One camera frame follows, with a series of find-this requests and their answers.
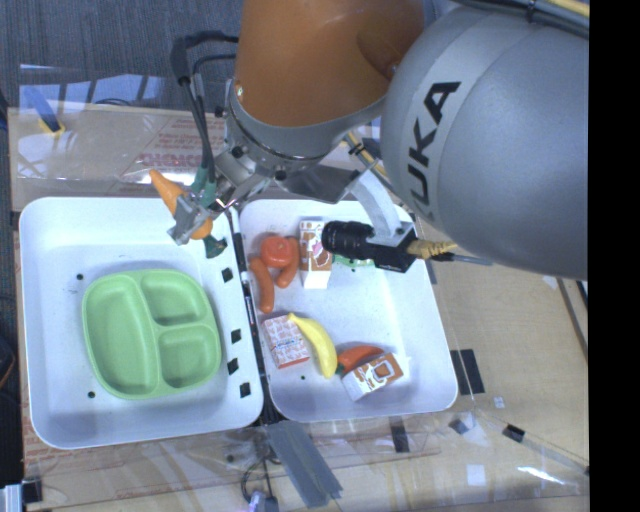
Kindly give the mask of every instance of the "green plate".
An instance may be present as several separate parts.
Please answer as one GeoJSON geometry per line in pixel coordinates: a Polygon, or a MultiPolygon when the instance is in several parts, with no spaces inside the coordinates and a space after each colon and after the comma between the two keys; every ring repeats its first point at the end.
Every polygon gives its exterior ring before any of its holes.
{"type": "Polygon", "coordinates": [[[192,389],[220,367],[220,335],[203,288],[176,270],[119,272],[97,279],[82,300],[89,359],[120,398],[192,389]]]}

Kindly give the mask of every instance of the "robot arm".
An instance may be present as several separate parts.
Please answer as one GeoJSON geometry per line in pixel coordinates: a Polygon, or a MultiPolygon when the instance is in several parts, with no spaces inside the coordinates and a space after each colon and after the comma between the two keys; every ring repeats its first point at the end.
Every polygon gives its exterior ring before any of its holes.
{"type": "Polygon", "coordinates": [[[352,193],[367,243],[404,251],[372,171],[322,164],[380,116],[388,186],[418,216],[479,256],[587,280],[588,6],[563,3],[245,0],[228,148],[194,200],[215,218],[272,181],[352,193]]]}

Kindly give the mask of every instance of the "banana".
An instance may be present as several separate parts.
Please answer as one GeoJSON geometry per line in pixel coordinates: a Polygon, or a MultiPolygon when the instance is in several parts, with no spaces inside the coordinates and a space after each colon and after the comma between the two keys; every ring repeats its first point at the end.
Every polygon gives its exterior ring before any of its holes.
{"type": "Polygon", "coordinates": [[[311,318],[300,318],[293,313],[287,315],[298,326],[305,338],[307,338],[315,349],[320,371],[327,379],[336,373],[338,367],[338,354],[333,341],[319,322],[311,318]]]}

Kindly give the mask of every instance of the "white tray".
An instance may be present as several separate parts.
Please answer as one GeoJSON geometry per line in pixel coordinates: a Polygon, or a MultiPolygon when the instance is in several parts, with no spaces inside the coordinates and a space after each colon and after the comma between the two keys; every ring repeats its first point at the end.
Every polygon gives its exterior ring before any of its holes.
{"type": "MultiPolygon", "coordinates": [[[[410,222],[398,208],[402,220],[410,222]]],[[[240,213],[240,232],[248,258],[259,253],[267,234],[297,236],[302,217],[357,220],[370,223],[354,201],[327,205],[306,200],[257,200],[240,213]]],[[[254,302],[259,288],[249,272],[254,302]]],[[[260,339],[274,405],[300,422],[426,413],[447,409],[458,394],[442,321],[424,262],[417,260],[405,274],[334,265],[326,290],[304,289],[299,276],[286,289],[276,287],[275,309],[263,315],[257,308],[260,339]],[[325,379],[312,358],[276,368],[265,344],[262,322],[290,311],[318,320],[338,349],[368,342],[406,358],[406,375],[357,402],[336,376],[325,379]]]]}
{"type": "Polygon", "coordinates": [[[46,443],[73,449],[161,439],[240,428],[259,416],[264,397],[229,223],[225,217],[215,222],[213,235],[229,243],[215,259],[205,258],[200,241],[177,246],[167,234],[173,225],[160,199],[43,198],[22,212],[31,421],[46,443]],[[144,268],[180,270],[204,287],[220,329],[222,363],[196,389],[124,400],[104,390],[93,373],[81,303],[95,279],[144,268]],[[229,281],[222,275],[227,268],[234,276],[229,281]],[[240,340],[233,342],[236,330],[240,340]],[[236,358],[238,369],[229,374],[227,362],[236,358]],[[242,385],[250,389],[244,397],[242,385]]]}

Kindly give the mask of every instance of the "small box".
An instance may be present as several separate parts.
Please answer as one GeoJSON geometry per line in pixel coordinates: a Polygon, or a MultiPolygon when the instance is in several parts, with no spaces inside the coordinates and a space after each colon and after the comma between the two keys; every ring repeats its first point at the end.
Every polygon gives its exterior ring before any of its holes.
{"type": "Polygon", "coordinates": [[[403,375],[397,359],[389,352],[354,368],[342,378],[342,384],[355,402],[377,389],[388,386],[403,375]]]}
{"type": "Polygon", "coordinates": [[[286,368],[311,357],[300,329],[286,315],[265,320],[262,326],[276,367],[286,368]]]}
{"type": "Polygon", "coordinates": [[[322,246],[324,221],[300,221],[300,275],[304,288],[327,288],[333,254],[322,246]]]}

